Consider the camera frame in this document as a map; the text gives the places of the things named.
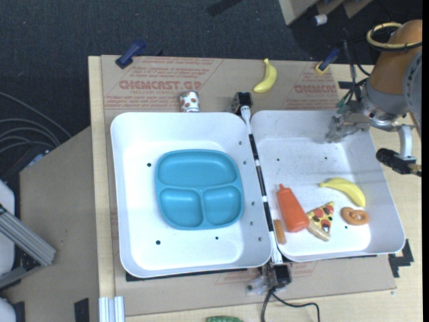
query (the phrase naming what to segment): toy pizza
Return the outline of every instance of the toy pizza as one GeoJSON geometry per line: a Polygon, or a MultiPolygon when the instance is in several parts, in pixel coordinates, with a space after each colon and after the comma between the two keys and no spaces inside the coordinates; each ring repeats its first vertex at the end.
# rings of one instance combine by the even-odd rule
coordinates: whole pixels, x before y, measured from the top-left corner
{"type": "Polygon", "coordinates": [[[329,241],[333,213],[333,201],[307,212],[307,217],[310,220],[307,230],[323,241],[329,241]]]}

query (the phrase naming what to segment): toy donut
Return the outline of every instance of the toy donut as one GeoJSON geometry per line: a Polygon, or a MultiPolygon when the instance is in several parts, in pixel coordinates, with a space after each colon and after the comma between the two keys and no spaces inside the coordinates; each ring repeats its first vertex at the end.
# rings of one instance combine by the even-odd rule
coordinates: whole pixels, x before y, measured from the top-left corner
{"type": "Polygon", "coordinates": [[[364,225],[369,222],[369,216],[364,210],[354,210],[351,207],[343,207],[341,217],[351,225],[364,225]]]}

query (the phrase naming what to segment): ketchup bottle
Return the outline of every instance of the ketchup bottle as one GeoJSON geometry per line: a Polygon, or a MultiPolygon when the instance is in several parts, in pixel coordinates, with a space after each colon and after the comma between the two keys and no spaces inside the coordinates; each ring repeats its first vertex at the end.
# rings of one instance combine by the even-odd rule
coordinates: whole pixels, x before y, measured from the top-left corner
{"type": "Polygon", "coordinates": [[[310,220],[289,187],[284,187],[280,184],[280,190],[277,191],[277,199],[288,231],[297,233],[308,227],[310,220]]]}

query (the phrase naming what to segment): blue plate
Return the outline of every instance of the blue plate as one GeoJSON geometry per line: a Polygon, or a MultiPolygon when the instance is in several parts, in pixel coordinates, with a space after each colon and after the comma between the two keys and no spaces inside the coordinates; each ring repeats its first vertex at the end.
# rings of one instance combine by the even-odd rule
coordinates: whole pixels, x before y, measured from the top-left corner
{"type": "Polygon", "coordinates": [[[243,186],[234,160],[217,150],[176,150],[155,170],[158,206],[171,226],[215,229],[243,214],[243,186]]]}

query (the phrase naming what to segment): banana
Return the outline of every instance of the banana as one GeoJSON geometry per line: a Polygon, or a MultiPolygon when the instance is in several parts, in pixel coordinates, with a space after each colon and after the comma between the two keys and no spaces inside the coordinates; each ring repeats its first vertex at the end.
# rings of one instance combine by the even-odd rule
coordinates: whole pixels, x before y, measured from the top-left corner
{"type": "Polygon", "coordinates": [[[255,93],[265,93],[269,91],[275,83],[277,78],[277,69],[275,66],[269,63],[268,58],[264,60],[265,62],[265,76],[260,83],[258,83],[253,88],[253,92],[255,93]]]}
{"type": "Polygon", "coordinates": [[[359,207],[364,207],[366,204],[365,195],[362,190],[355,183],[347,179],[336,177],[320,183],[319,186],[330,187],[331,189],[344,192],[359,207]]]}

